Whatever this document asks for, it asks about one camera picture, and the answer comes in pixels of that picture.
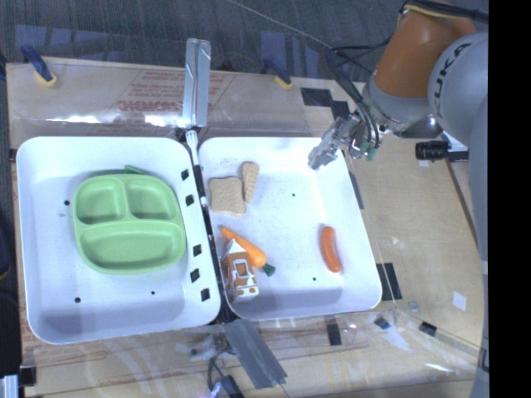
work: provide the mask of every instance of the robotic claw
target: robotic claw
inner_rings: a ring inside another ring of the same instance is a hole
[[[340,148],[353,158],[373,159],[382,136],[434,138],[442,132],[469,149],[470,190],[477,245],[484,280],[483,337],[471,395],[490,396],[489,300],[487,237],[487,128],[488,128],[488,13],[441,2],[408,0],[402,6],[397,29],[363,91],[347,79],[343,67],[348,49],[335,47],[327,55],[329,68],[357,108],[336,118],[321,142],[309,154],[309,166],[318,170],[337,157]],[[417,144],[417,157],[425,149]]]

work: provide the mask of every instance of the green divided plate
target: green divided plate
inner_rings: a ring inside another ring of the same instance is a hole
[[[92,177],[78,186],[74,225],[81,256],[109,274],[169,267],[186,250],[177,197],[159,178],[125,172]]]

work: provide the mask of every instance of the orange carrot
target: orange carrot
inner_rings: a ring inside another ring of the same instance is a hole
[[[222,227],[222,233],[227,240],[234,239],[239,246],[246,250],[247,254],[249,254],[251,264],[255,267],[263,267],[266,265],[266,254],[258,246],[226,227]]]
[[[333,273],[338,273],[343,266],[335,253],[334,237],[335,230],[332,227],[326,226],[323,228],[321,231],[321,253],[323,254],[324,262],[329,270]]]

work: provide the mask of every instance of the red sausage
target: red sausage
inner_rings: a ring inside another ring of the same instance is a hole
[[[333,273],[338,273],[343,266],[335,252],[334,237],[335,230],[332,227],[326,226],[323,228],[321,231],[321,253],[323,254],[324,262],[329,270]]]

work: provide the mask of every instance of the white tray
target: white tray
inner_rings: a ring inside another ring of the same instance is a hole
[[[260,294],[231,308],[250,320],[350,313],[374,308],[382,297],[376,264],[343,157],[318,172],[308,167],[317,138],[211,138],[199,149],[208,182],[241,177],[243,162],[260,166],[252,203],[243,216],[210,211],[219,256],[226,226],[259,246],[276,267],[255,269]],[[343,272],[330,272],[319,249],[323,225],[336,230]]]
[[[176,192],[187,250],[175,265],[145,274],[103,274],[76,245],[72,206],[78,185],[126,165],[160,177]],[[188,178],[181,173],[188,171]],[[201,326],[218,314],[221,297],[187,149],[168,138],[33,138],[17,153],[18,200],[27,317],[45,342]],[[187,197],[193,203],[187,206]],[[194,255],[198,246],[201,253]],[[199,277],[191,275],[198,269]]]

